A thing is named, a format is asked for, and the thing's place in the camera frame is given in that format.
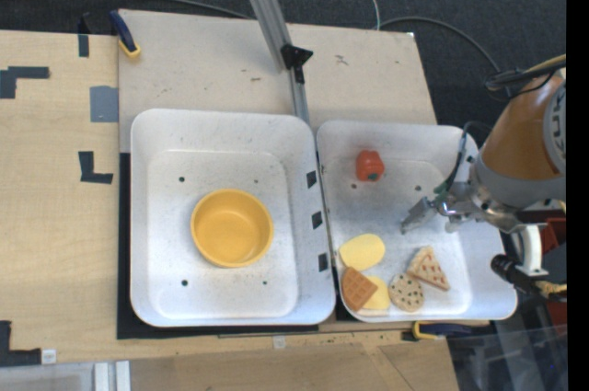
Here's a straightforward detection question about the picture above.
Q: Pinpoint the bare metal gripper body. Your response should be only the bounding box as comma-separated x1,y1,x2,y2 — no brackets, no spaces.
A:
434,180,525,236

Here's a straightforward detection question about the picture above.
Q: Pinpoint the beige dotted toy biscuit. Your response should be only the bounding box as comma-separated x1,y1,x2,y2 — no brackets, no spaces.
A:
387,272,426,314

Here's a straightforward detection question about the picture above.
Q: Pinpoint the black cylinder on white bracket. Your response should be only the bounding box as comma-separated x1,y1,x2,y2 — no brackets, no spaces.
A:
490,224,551,296

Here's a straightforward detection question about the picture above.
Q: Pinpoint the yellow bowl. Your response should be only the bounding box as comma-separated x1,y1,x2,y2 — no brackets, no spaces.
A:
190,188,276,270

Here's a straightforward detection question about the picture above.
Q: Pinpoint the yellow toy cheese slice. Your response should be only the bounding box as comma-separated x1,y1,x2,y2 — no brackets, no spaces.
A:
362,275,392,313

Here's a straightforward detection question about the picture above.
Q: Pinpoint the yellow oval toy slice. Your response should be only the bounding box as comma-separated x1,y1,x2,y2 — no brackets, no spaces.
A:
338,233,387,273

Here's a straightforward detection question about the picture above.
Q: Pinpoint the white plastic tray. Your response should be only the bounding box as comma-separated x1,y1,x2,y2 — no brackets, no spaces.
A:
315,119,519,325
130,107,338,328

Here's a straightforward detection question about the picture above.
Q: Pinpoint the brown toy waffle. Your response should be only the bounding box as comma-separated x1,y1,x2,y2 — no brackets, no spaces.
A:
341,266,379,313

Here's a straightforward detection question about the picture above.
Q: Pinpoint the toy pizza slice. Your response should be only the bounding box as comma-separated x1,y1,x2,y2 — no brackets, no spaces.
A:
405,245,452,293

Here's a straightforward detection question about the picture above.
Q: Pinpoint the orange toy bell pepper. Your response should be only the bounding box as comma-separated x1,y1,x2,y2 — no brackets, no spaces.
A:
354,149,387,183

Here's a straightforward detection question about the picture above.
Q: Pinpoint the pale wooden board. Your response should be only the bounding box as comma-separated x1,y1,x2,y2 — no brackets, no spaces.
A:
117,8,491,335

